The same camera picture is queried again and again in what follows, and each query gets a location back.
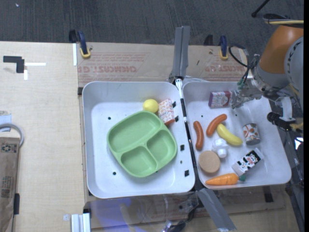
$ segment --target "blue and yellow clamp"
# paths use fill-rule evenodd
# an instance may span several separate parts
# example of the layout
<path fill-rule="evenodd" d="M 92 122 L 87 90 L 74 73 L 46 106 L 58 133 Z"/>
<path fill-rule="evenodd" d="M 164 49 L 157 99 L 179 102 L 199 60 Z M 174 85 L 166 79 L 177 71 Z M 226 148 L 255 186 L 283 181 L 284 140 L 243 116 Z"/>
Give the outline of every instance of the blue and yellow clamp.
<path fill-rule="evenodd" d="M 219 51 L 219 57 L 222 60 L 227 60 L 227 44 L 226 44 L 226 37 L 224 35 L 220 36 L 220 51 Z"/>
<path fill-rule="evenodd" d="M 80 52 L 82 54 L 82 57 L 83 58 L 89 58 L 90 57 L 90 51 L 87 48 L 86 40 L 85 40 L 85 37 L 84 37 L 84 33 L 83 33 L 83 31 L 79 30 L 77 32 L 77 34 L 78 34 L 78 37 L 79 37 L 79 40 L 80 40 L 80 44 L 81 44 L 81 48 L 79 48 L 79 50 L 80 50 Z"/>

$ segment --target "brown round lid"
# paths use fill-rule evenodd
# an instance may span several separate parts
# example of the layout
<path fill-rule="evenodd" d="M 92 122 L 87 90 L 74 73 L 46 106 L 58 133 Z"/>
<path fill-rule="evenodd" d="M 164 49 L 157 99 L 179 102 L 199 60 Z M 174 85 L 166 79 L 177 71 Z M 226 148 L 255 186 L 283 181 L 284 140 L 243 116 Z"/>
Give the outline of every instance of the brown round lid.
<path fill-rule="evenodd" d="M 199 155 L 198 164 L 205 173 L 212 174 L 219 170 L 220 159 L 213 151 L 206 150 Z"/>

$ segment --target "black pole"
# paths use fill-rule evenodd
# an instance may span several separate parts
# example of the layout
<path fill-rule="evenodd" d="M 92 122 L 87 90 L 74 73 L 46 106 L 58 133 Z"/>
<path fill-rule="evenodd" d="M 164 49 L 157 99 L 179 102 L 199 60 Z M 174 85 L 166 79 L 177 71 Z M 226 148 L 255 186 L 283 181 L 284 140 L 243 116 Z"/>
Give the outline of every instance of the black pole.
<path fill-rule="evenodd" d="M 252 17 L 256 17 L 256 14 L 257 14 L 257 13 L 265 6 L 265 4 L 267 4 L 268 2 L 269 2 L 269 0 L 265 0 L 265 2 L 263 2 L 263 3 L 261 4 L 261 6 L 258 7 L 257 10 L 254 11 L 254 12 L 251 14 L 251 16 L 252 16 Z"/>

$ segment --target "white bottle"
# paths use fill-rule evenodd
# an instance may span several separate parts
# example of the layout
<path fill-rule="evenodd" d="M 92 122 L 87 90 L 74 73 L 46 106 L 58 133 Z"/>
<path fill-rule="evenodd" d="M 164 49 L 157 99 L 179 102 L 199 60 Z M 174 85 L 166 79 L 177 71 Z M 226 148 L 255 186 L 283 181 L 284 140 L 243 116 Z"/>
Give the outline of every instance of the white bottle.
<path fill-rule="evenodd" d="M 218 138 L 212 143 L 212 151 L 215 152 L 218 157 L 225 158 L 227 156 L 227 150 L 229 145 L 226 143 L 226 140 L 223 138 Z"/>

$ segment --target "toy carrot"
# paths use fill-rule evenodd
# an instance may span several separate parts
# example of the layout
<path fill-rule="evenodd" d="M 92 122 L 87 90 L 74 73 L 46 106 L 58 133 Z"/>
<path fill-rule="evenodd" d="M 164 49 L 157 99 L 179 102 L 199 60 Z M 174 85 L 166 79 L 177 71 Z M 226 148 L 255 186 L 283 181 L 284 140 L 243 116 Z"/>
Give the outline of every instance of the toy carrot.
<path fill-rule="evenodd" d="M 234 185 L 237 183 L 238 180 L 245 181 L 245 179 L 246 179 L 245 175 L 238 176 L 235 173 L 229 173 L 206 180 L 205 184 L 212 186 Z"/>

